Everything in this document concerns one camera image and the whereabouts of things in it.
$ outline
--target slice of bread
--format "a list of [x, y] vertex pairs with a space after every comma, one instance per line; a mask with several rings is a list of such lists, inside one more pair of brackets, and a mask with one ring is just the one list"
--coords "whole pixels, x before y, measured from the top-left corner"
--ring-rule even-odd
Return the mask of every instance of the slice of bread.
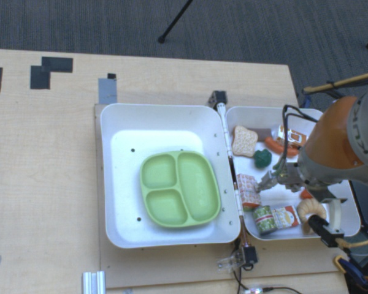
[[236, 126], [233, 130], [232, 152], [235, 156], [252, 157], [255, 153], [258, 134], [244, 126]]

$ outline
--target can label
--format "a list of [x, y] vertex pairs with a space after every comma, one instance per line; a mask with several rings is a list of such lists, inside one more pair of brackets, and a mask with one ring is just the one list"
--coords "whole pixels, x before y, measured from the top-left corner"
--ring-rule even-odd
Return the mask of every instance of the can label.
[[277, 231], [278, 227], [275, 223], [270, 206], [257, 207], [252, 212], [252, 216], [260, 235], [266, 235]]

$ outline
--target toy bread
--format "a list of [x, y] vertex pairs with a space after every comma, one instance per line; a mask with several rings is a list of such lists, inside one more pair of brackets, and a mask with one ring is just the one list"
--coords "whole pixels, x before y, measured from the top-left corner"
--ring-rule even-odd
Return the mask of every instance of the toy bread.
[[252, 157], [255, 153], [258, 134], [244, 126], [236, 126], [233, 130], [232, 152], [235, 156]]
[[327, 218], [327, 212], [325, 208], [315, 198], [302, 200], [297, 206], [297, 213], [299, 215], [300, 221], [302, 222], [302, 232], [306, 235], [313, 233], [313, 230], [309, 226], [306, 215], [317, 214], [323, 219]]

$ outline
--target sausage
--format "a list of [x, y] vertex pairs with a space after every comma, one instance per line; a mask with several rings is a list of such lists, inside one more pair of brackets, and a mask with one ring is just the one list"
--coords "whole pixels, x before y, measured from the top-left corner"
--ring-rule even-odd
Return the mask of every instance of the sausage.
[[[268, 136], [264, 139], [264, 143], [268, 148], [270, 148], [273, 152], [277, 154], [283, 153], [283, 146], [277, 141], [273, 140], [271, 136]], [[292, 158], [299, 154], [299, 150], [296, 148], [288, 148], [286, 152], [286, 156]]]

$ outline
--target food box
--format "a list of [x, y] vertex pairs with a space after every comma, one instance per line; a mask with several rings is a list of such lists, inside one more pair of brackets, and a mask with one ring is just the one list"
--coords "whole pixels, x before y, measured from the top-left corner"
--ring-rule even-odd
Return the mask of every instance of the food box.
[[[310, 116], [319, 118], [321, 112], [306, 109]], [[112, 244], [122, 248], [171, 246], [181, 244], [229, 243], [240, 234], [238, 205], [228, 159], [227, 140], [232, 141], [235, 126], [271, 129], [276, 134], [282, 123], [281, 108], [232, 107], [227, 110], [227, 132], [221, 116], [212, 108], [187, 105], [138, 105], [112, 104], [101, 113], [102, 155], [104, 164], [105, 229]], [[309, 135], [314, 123], [289, 118], [289, 128]], [[263, 142], [256, 150], [265, 148]], [[220, 205], [216, 215], [196, 225], [163, 226], [153, 220], [144, 202], [140, 167], [150, 156], [166, 152], [188, 151], [204, 156], [214, 172]], [[272, 163], [266, 168], [256, 168], [253, 158], [233, 157], [236, 174], [253, 176], [260, 181], [266, 171], [278, 161], [273, 154]], [[345, 235], [358, 232], [360, 220], [348, 181], [330, 186], [330, 191], [348, 200], [342, 204], [341, 229]], [[174, 188], [163, 193], [154, 191], [156, 209], [160, 199], [167, 197], [179, 201]], [[299, 193], [292, 193], [277, 185], [261, 192], [263, 205], [274, 208], [297, 206]], [[184, 207], [179, 218], [181, 223], [189, 215]], [[318, 238], [306, 236], [300, 226], [277, 230], [260, 236], [249, 211], [243, 212], [245, 226], [255, 238], [261, 240]]]

